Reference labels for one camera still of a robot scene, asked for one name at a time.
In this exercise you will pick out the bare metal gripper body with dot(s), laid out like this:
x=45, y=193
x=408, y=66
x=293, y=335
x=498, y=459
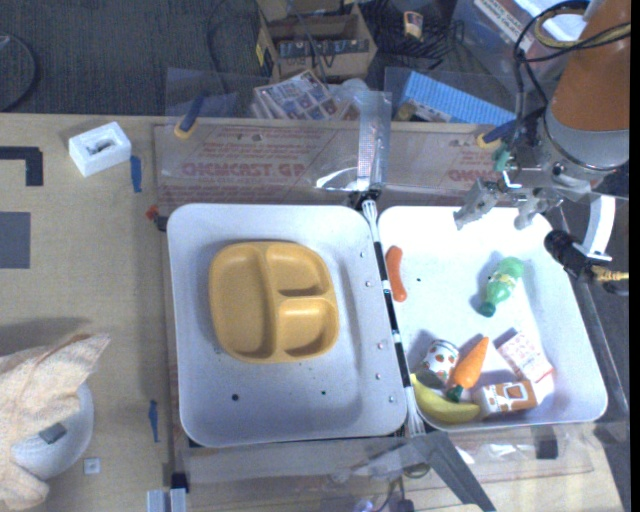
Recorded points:
x=560, y=175

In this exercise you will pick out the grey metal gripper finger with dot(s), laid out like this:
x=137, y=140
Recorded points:
x=477, y=205
x=529, y=210

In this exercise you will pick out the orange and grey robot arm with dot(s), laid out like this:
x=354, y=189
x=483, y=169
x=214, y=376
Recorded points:
x=595, y=85

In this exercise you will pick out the white plastic tray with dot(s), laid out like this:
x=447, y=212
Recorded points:
x=450, y=250
x=295, y=400

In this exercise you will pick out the green bottle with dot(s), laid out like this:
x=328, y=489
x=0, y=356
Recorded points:
x=502, y=282

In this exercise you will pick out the orange sausage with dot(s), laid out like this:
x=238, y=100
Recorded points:
x=396, y=275

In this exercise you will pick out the blue corrugated block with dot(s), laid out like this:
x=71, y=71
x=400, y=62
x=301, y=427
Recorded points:
x=450, y=100

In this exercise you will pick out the pink and white carton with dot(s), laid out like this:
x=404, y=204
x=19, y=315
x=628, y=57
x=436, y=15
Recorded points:
x=525, y=356

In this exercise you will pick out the white cup strawberry print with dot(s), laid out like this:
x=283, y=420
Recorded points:
x=440, y=357

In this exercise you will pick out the orange carrot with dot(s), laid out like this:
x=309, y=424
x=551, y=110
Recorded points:
x=472, y=365

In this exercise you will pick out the orange and white carton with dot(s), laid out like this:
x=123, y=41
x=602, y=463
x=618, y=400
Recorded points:
x=507, y=397

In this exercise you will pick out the brown cardboard box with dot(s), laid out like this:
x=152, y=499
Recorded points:
x=345, y=60

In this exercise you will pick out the yellow banana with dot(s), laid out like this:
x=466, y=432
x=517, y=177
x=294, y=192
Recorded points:
x=440, y=409

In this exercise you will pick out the printed picture box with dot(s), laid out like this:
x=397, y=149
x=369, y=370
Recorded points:
x=295, y=97

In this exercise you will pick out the brown cardboard board red print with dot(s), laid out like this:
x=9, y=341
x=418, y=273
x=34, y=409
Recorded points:
x=260, y=170

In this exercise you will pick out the yellow divided plate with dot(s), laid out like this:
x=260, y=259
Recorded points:
x=240, y=300

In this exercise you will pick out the white foam box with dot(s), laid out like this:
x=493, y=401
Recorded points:
x=100, y=150

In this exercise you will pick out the small white square piece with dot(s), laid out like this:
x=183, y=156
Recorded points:
x=92, y=466

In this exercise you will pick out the white round bowl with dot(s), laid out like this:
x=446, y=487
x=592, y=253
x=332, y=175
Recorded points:
x=70, y=440

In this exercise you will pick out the pale yellow cloth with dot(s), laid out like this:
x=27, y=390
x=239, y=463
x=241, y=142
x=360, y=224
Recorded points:
x=35, y=375

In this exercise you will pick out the black cylinder on white bracket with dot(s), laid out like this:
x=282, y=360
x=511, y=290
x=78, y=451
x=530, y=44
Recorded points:
x=565, y=252

